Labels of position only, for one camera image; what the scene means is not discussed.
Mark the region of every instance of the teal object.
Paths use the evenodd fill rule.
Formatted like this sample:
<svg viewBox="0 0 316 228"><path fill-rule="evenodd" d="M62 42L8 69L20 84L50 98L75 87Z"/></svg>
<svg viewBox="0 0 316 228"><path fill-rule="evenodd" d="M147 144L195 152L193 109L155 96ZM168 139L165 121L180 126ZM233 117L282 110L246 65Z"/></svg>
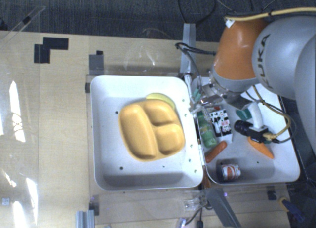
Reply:
<svg viewBox="0 0 316 228"><path fill-rule="evenodd" d="M199 132L202 137L202 142L206 148L211 148L217 145L215 134L211 128L211 125L205 120L202 112L197 113Z"/></svg>
<svg viewBox="0 0 316 228"><path fill-rule="evenodd" d="M242 121L247 121L252 118L249 109L245 109L243 111L236 110L236 114Z"/></svg>

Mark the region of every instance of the tin can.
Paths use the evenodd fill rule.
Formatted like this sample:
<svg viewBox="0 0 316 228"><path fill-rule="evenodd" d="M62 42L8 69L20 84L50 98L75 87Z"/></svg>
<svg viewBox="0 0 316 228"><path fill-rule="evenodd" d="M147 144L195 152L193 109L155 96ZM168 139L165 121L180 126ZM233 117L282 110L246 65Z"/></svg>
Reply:
<svg viewBox="0 0 316 228"><path fill-rule="evenodd" d="M241 175L241 171L237 164L227 164L222 165L222 174L224 181L231 181L238 179Z"/></svg>

